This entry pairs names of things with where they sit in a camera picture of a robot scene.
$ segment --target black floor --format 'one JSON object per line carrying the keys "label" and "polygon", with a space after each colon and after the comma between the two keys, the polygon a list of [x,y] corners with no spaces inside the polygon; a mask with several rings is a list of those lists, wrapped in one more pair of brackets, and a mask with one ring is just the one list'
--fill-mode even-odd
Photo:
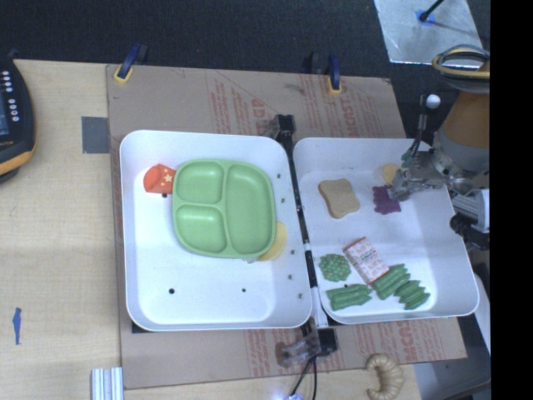
{"label": "black floor", "polygon": [[[467,2],[490,51],[491,0]],[[0,0],[0,11],[0,52],[26,59],[121,63],[138,41],[150,65],[298,73],[311,52],[324,68],[335,53],[341,75],[390,78],[408,137],[420,94],[440,86],[429,66],[389,62],[373,0]],[[442,96],[427,142],[455,96]]]}

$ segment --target bread slice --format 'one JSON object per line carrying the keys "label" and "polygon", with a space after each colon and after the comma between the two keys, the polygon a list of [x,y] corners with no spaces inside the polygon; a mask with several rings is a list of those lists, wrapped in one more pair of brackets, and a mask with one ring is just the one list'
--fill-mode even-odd
{"label": "bread slice", "polygon": [[326,201],[327,211],[336,219],[357,212],[361,207],[350,181],[345,178],[322,181],[318,184],[318,191]]}

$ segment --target cardboard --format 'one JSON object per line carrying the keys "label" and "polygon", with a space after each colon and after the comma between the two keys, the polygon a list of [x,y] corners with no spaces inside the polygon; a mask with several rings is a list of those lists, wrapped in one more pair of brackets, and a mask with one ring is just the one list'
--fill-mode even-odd
{"label": "cardboard", "polygon": [[[343,92],[331,96],[326,77],[314,74],[135,66],[130,80],[119,84],[113,80],[116,69],[108,66],[106,78],[125,388],[300,373],[300,365],[282,367],[276,359],[276,349],[302,338],[300,329],[164,333],[135,328],[125,303],[120,142],[138,129],[262,135],[276,114],[294,116],[295,141],[404,138],[390,83],[343,77]],[[466,356],[456,318],[335,326],[335,332],[339,348],[320,362],[319,372],[363,368],[378,352],[399,363]]]}

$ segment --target wooden table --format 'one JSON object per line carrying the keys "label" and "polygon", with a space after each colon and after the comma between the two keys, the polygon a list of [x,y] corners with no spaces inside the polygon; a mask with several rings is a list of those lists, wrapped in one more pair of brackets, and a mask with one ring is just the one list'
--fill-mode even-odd
{"label": "wooden table", "polygon": [[[0,185],[0,398],[91,397],[94,368],[121,366],[111,164],[83,153],[82,118],[107,117],[104,64],[17,60],[38,119],[37,151]],[[20,308],[20,343],[12,319]],[[420,397],[402,366],[399,400]],[[126,399],[283,399],[297,376],[126,390]],[[319,373],[317,399],[367,398],[364,369]],[[299,393],[310,398],[313,377]]]}

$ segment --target divided green plate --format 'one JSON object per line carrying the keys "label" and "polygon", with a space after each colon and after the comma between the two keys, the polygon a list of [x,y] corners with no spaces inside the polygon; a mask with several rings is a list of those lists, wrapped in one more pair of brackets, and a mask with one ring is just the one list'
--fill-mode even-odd
{"label": "divided green plate", "polygon": [[189,251],[220,258],[253,258],[276,235],[276,206],[270,178],[249,163],[197,159],[174,177],[172,219]]}

